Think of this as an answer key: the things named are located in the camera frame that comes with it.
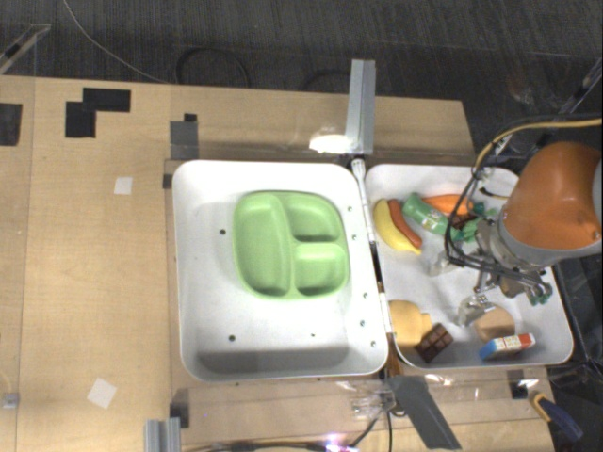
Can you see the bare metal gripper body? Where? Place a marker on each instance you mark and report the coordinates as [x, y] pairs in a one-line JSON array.
[[499, 273]]

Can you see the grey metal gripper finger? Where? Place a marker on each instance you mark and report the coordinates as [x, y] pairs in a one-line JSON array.
[[485, 303], [467, 312]]

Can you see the tan bread roll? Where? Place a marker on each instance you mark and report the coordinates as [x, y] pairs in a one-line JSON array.
[[494, 324]]

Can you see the white plastic tray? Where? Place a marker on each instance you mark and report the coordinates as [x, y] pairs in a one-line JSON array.
[[207, 262], [447, 295]]

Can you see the brown chocolate bar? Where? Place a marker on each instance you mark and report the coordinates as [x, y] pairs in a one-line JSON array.
[[434, 343]]

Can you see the blue white red carton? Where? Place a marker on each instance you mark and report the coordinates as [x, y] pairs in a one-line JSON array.
[[506, 346]]

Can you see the tan bottle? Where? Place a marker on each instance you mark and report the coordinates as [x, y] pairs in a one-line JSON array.
[[406, 320]]

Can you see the orange carrot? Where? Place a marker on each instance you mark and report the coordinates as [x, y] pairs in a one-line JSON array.
[[445, 202]]

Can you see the green bottle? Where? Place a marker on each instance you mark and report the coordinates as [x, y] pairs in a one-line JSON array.
[[424, 212]]

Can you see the red sausage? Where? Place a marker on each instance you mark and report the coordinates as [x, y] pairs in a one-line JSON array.
[[404, 226]]

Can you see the yellow banana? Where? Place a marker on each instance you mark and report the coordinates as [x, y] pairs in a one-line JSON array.
[[386, 226]]

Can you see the green divided plate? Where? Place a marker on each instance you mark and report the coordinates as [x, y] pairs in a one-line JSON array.
[[259, 243]]

